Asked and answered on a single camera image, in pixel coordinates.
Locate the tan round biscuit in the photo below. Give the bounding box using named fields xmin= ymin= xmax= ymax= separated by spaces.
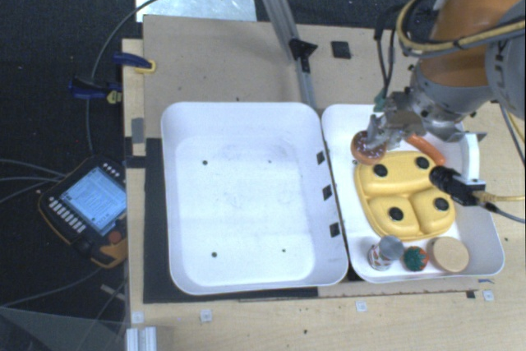
xmin=425 ymin=236 xmax=471 ymax=274

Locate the orange sausage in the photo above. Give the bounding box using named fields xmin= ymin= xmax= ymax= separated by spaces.
xmin=406 ymin=134 xmax=447 ymax=167

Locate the yellow divided plate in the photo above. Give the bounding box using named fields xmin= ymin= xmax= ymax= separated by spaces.
xmin=353 ymin=150 xmax=458 ymax=242

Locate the white plastic tray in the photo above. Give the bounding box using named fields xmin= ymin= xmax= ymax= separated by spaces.
xmin=321 ymin=103 xmax=506 ymax=284
xmin=159 ymin=101 xmax=351 ymax=296

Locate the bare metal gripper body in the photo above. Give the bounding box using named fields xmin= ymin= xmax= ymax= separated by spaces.
xmin=378 ymin=90 xmax=468 ymax=143

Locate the black cylinder on white bracket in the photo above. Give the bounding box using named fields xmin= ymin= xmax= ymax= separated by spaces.
xmin=428 ymin=131 xmax=488 ymax=208

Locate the brown cardboard board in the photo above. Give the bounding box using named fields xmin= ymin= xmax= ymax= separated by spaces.
xmin=141 ymin=14 xmax=514 ymax=304

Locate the small can with grey lid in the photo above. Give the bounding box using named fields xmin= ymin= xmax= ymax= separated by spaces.
xmin=367 ymin=234 xmax=405 ymax=272

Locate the brown sprinkled doughnut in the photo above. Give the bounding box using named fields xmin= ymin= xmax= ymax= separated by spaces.
xmin=350 ymin=130 xmax=389 ymax=166

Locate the red strawberry with green top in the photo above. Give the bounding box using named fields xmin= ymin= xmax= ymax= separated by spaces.
xmin=401 ymin=245 xmax=431 ymax=273

